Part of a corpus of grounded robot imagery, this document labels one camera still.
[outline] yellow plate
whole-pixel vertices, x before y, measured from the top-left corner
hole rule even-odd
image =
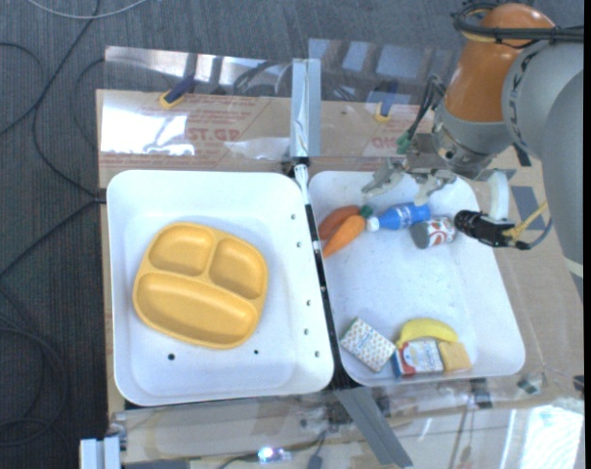
[[[269,271],[250,243],[215,228],[179,222],[149,244],[133,303],[149,326],[210,348],[229,349],[256,329]]]

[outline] blue plastic bottle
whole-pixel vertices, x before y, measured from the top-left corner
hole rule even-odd
[[[415,205],[414,203],[400,203],[388,208],[379,216],[372,216],[366,220],[368,231],[402,230],[415,223],[430,219],[430,206]]]

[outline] toy banana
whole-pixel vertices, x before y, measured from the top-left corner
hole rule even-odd
[[[431,337],[446,342],[457,342],[458,334],[447,323],[432,318],[416,318],[409,320],[401,329],[400,340],[397,347],[400,348],[404,342]]]

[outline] carrot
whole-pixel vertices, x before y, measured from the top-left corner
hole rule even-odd
[[[325,241],[332,236],[332,233],[352,215],[356,215],[360,212],[360,208],[357,205],[345,205],[332,210],[325,219],[321,221],[318,227],[318,238]]]
[[[366,219],[358,214],[345,219],[323,247],[323,257],[329,257],[354,241],[364,231],[365,225]]]

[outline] red and white can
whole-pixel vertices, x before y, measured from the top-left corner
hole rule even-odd
[[[435,217],[410,227],[410,235],[419,248],[450,243],[455,240],[457,229],[450,217]]]

